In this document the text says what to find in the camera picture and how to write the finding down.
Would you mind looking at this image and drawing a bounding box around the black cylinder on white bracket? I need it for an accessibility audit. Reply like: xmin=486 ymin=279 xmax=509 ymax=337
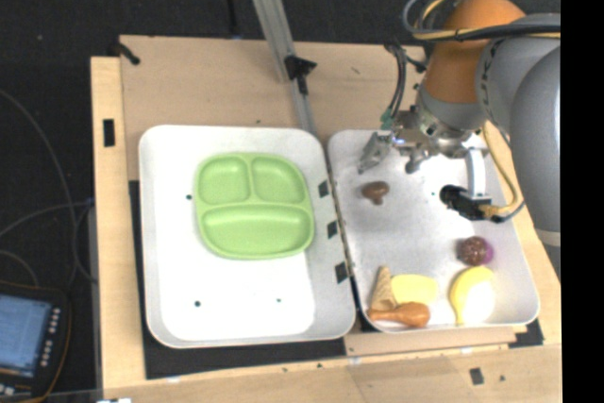
xmin=439 ymin=145 xmax=495 ymax=222

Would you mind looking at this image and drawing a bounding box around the tan toy ice cream cone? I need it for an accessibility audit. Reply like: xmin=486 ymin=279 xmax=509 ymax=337
xmin=368 ymin=265 xmax=394 ymax=312

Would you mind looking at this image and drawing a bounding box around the brown toy mushroom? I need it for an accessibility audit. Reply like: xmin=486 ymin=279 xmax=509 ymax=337
xmin=361 ymin=180 xmax=392 ymax=207

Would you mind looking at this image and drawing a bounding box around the pale wood board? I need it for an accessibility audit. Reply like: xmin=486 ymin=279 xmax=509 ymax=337
xmin=117 ymin=34 xmax=562 ymax=358

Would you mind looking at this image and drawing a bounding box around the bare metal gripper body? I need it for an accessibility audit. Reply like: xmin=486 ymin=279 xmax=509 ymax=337
xmin=390 ymin=108 xmax=475 ymax=160

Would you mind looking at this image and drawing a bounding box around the green divided plate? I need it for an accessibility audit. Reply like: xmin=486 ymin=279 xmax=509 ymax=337
xmin=193 ymin=152 xmax=316 ymax=261

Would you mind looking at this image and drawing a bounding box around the white plastic tray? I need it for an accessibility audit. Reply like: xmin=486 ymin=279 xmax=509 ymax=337
xmin=326 ymin=128 xmax=542 ymax=334
xmin=138 ymin=124 xmax=357 ymax=349

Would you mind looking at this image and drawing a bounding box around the yellow and white toy pear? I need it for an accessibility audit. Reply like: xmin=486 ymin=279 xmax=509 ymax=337
xmin=448 ymin=265 xmax=497 ymax=327

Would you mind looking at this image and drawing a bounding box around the orange toy chicken drumstick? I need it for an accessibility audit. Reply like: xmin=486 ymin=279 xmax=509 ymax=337
xmin=367 ymin=301 xmax=432 ymax=329

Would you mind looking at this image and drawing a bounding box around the yellow toy cheese slice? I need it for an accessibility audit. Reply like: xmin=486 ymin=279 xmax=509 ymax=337
xmin=390 ymin=274 xmax=440 ymax=306

